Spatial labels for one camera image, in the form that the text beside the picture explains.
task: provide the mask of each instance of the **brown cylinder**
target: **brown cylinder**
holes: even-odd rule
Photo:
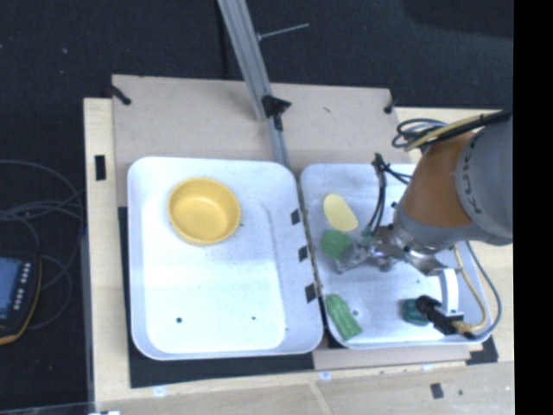
[[[463,146],[473,135],[467,132],[452,137],[424,152],[401,200],[411,219],[436,227],[472,223],[457,197],[455,170]]]

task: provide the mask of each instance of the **device screen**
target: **device screen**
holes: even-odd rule
[[[7,319],[21,260],[0,257],[0,319]]]

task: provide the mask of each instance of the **wooden table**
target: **wooden table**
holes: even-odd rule
[[[486,414],[514,411],[512,246],[481,244],[474,248],[504,305],[503,319],[493,333],[499,362],[467,366],[465,360],[482,349],[480,345],[470,349],[403,348],[339,354],[321,345],[314,352],[313,371],[131,388],[118,237],[118,206],[125,202],[121,189],[126,166],[141,153],[151,151],[155,155],[163,146],[159,136],[164,129],[166,135],[171,129],[163,122],[179,105],[192,106],[182,108],[180,118],[187,117],[187,109],[204,118],[194,121],[201,122],[195,133],[203,134],[205,139],[198,141],[194,134],[180,137],[188,140],[181,147],[182,156],[271,157],[266,130],[249,112],[243,82],[117,76],[114,84],[133,99],[133,112],[152,119],[156,139],[149,141],[151,149],[134,149],[132,142],[137,138],[128,131],[122,135],[122,125],[116,118],[123,115],[120,112],[124,105],[118,99],[85,99],[92,368],[94,400],[99,410],[133,414],[359,414],[369,409],[370,413],[405,414],[457,413],[467,408],[472,413]],[[377,121],[370,120],[371,111],[380,110],[391,99],[385,89],[275,84],[273,90],[277,97],[293,104],[283,119],[295,172],[320,161],[367,162],[375,150],[382,151],[392,163],[417,159],[416,153],[407,156],[391,148],[389,125],[371,123]],[[451,121],[473,114],[474,110],[396,108],[391,121],[396,124],[414,117]],[[234,131],[220,127],[223,122],[236,125]],[[339,133],[332,132],[331,126],[337,124]],[[137,120],[138,130],[141,125],[144,123]],[[248,139],[237,141],[229,136],[233,133]],[[117,135],[126,143],[119,143]],[[168,150],[166,155],[175,154]],[[102,169],[105,164],[104,174],[97,171],[98,164]],[[492,295],[486,297],[494,303]]]

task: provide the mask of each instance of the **teal object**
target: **teal object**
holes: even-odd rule
[[[330,294],[325,298],[325,304],[334,326],[336,326],[345,342],[363,332],[342,297],[337,294]]]
[[[415,299],[405,300],[402,305],[402,317],[406,322],[412,322],[417,326],[426,326],[430,323],[415,306]]]
[[[352,244],[352,237],[334,229],[325,231],[321,238],[322,251],[335,260],[341,260]]]

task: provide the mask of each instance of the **yellow cable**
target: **yellow cable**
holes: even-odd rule
[[[465,267],[463,266],[461,256],[459,255],[459,249],[457,249],[457,246],[454,246],[454,254],[455,258],[457,259],[457,263],[459,264],[459,267],[461,268],[461,274],[467,283],[468,289],[473,293],[474,298],[476,299],[476,302],[478,303],[480,307],[480,311],[482,312],[482,321],[478,324],[470,324],[467,322],[453,322],[452,324],[454,327],[459,331],[459,333],[463,334],[465,332],[474,332],[475,330],[483,329],[487,324],[487,313],[486,313],[486,307],[484,306],[484,303],[482,303],[482,300],[480,299],[480,296],[478,295],[478,292],[474,288],[473,283],[471,282],[470,278],[467,275],[467,271],[465,270]]]
[[[434,129],[433,131],[430,131],[425,136],[419,138],[418,140],[411,143],[409,146],[405,147],[405,152],[409,152],[410,150],[414,150],[415,148],[418,148],[422,144],[427,143],[430,139],[439,137],[440,135],[443,135],[445,132],[449,132],[452,130],[455,130],[461,126],[468,125],[478,119],[480,119],[481,115],[476,115],[474,117],[464,118],[463,120],[458,120],[456,122],[453,122],[451,124],[446,124],[445,126]]]

